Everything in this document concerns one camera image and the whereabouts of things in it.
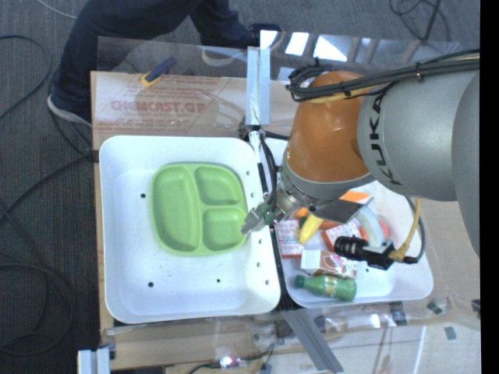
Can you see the black cylinder on white bracket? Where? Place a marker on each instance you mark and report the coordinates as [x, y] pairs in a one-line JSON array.
[[352, 246]]

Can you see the green plastic bottle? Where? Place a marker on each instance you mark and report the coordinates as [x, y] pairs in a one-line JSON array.
[[331, 286]]

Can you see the brown cardboard board, red print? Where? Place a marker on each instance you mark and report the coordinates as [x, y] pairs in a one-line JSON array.
[[156, 103]]

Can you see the red and white packet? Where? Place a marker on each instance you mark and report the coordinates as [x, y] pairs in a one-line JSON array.
[[289, 240]]

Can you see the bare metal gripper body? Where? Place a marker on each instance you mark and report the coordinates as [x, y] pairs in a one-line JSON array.
[[289, 203]]

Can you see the white plastic tray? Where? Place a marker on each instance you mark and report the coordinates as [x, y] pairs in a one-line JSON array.
[[128, 248], [390, 283]]

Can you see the green divided plate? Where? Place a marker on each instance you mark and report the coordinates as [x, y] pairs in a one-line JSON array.
[[177, 209]]

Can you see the person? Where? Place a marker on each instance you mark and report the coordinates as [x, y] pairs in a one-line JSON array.
[[128, 10]]

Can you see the orange and white packet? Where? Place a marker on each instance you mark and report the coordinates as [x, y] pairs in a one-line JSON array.
[[343, 234]]

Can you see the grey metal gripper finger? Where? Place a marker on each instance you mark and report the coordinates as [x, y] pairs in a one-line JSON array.
[[255, 212], [249, 227]]

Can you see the yellow banana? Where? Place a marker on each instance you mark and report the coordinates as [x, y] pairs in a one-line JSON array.
[[308, 228]]

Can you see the white and orange carton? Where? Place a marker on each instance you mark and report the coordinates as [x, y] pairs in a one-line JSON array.
[[323, 262]]

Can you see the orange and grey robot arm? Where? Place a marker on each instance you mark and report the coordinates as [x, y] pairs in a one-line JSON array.
[[413, 138]]

